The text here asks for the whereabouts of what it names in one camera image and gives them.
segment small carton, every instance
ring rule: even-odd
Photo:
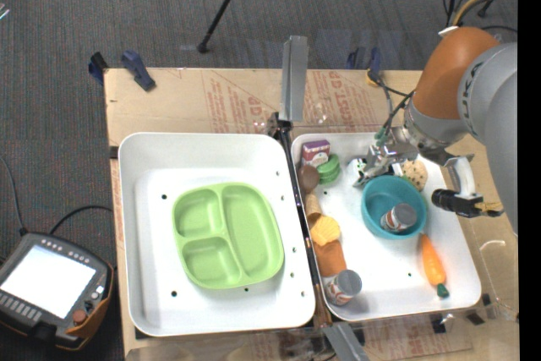
[[[317,140],[305,143],[303,145],[302,164],[310,166],[320,166],[329,161],[331,153],[331,144],[327,140]]]

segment cardboard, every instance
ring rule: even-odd
[[[137,85],[127,69],[111,68],[104,72],[107,132],[113,150],[111,176],[126,359],[274,361],[304,359],[302,353],[306,359],[328,358],[328,352],[315,350],[314,342],[321,339],[317,329],[311,331],[319,335],[315,339],[305,330],[155,339],[141,336],[134,328],[127,305],[122,202],[114,150],[129,134],[141,131],[266,134],[268,121],[273,113],[280,111],[281,104],[280,69],[148,68],[148,71],[156,82],[156,87],[148,92]],[[408,93],[421,73],[385,71],[382,74],[390,87]],[[392,98],[395,104],[401,100],[394,94]],[[295,123],[292,140],[300,134],[317,132],[375,132],[387,113],[385,94],[367,82],[366,71],[309,70],[303,122]],[[398,115],[393,124],[401,119]],[[468,136],[448,151],[455,155],[475,155],[472,168],[478,192],[485,201],[497,201],[484,146]],[[445,172],[444,178],[451,186]],[[441,333],[434,333],[434,328],[422,317],[363,324],[364,348],[370,359],[392,361],[435,354],[437,359],[452,361],[518,359],[518,325],[514,322],[518,312],[517,239],[505,215],[464,218],[461,225],[486,290],[484,302],[492,302],[487,306],[480,304],[476,310],[475,314],[482,318],[481,325],[464,319],[466,315],[448,321],[445,332]],[[299,348],[298,356],[285,347]]]

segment controller screen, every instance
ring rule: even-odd
[[[34,245],[0,289],[65,319],[96,270]]]

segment toy carrot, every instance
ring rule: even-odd
[[[449,292],[443,284],[447,278],[445,269],[441,264],[440,257],[434,249],[434,245],[432,245],[430,238],[425,233],[421,234],[421,252],[423,255],[423,266],[426,277],[429,279],[430,284],[436,286],[438,296],[440,298],[447,298]]]

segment gray carpet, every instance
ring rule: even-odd
[[[383,69],[422,69],[445,27],[449,0],[232,0],[206,54],[202,41],[223,0],[0,0],[0,156],[9,164],[20,213],[31,231],[82,205],[111,206],[103,88],[88,74],[100,52],[111,67],[133,49],[148,67],[281,68],[283,42],[307,36],[309,68],[345,68],[360,47],[381,50]],[[517,41],[517,0],[497,0],[464,25],[495,26]],[[19,241],[7,173],[0,165],[0,255]],[[83,211],[59,236],[115,262],[107,211]],[[95,338],[80,353],[44,348],[0,328],[0,359],[120,360],[115,299]]]

